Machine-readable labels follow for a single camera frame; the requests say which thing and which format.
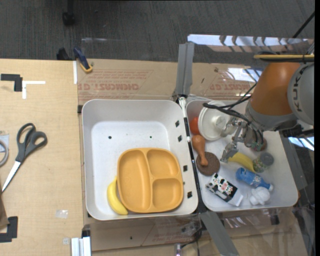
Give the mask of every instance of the banana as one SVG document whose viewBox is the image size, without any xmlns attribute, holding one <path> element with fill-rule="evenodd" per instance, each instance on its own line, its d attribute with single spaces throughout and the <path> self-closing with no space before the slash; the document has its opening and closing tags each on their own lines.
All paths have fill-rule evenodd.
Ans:
<svg viewBox="0 0 320 256">
<path fill-rule="evenodd" d="M 108 199 L 109 205 L 117 214 L 127 215 L 128 211 L 117 196 L 117 176 L 109 184 L 106 190 L 106 197 Z"/>
<path fill-rule="evenodd" d="M 239 163 L 247 170 L 252 171 L 254 173 L 256 172 L 254 169 L 254 162 L 247 155 L 242 154 L 240 152 L 235 153 L 233 157 L 230 157 L 228 159 L 228 161 Z"/>
</svg>

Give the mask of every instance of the table surface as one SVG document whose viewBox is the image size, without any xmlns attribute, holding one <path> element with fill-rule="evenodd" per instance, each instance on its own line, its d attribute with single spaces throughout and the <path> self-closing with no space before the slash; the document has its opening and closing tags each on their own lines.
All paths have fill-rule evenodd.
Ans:
<svg viewBox="0 0 320 256">
<path fill-rule="evenodd" d="M 84 226 L 79 131 L 78 88 L 72 61 L 0 59 L 1 74 L 20 74 L 27 85 L 26 99 L 14 92 L 13 81 L 0 81 L 0 130 L 9 133 L 9 157 L 0 168 L 3 185 L 18 153 L 16 135 L 29 122 L 46 133 L 48 144 L 21 165 L 2 195 L 8 217 L 18 216 L 17 238 L 0 243 L 1 255 L 70 255 L 65 238 L 80 238 Z M 59 217 L 59 210 L 67 216 Z M 296 219 L 288 230 L 233 237 L 240 255 L 307 255 Z M 218 255 L 210 240 L 198 243 L 201 255 Z M 174 245 L 117 249 L 93 255 L 171 255 Z M 197 244 L 183 249 L 197 255 Z"/>
</svg>

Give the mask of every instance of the brown disc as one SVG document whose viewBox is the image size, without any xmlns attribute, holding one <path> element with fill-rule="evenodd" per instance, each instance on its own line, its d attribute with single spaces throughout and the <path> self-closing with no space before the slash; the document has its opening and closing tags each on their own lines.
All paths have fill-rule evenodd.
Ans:
<svg viewBox="0 0 320 256">
<path fill-rule="evenodd" d="M 199 170 L 199 172 L 205 176 L 211 176 L 214 173 L 217 173 L 220 169 L 220 161 L 217 156 L 210 152 L 204 152 L 205 158 L 208 161 L 207 166 L 203 166 L 200 164 L 201 158 L 200 155 L 197 156 L 195 163 Z"/>
</svg>

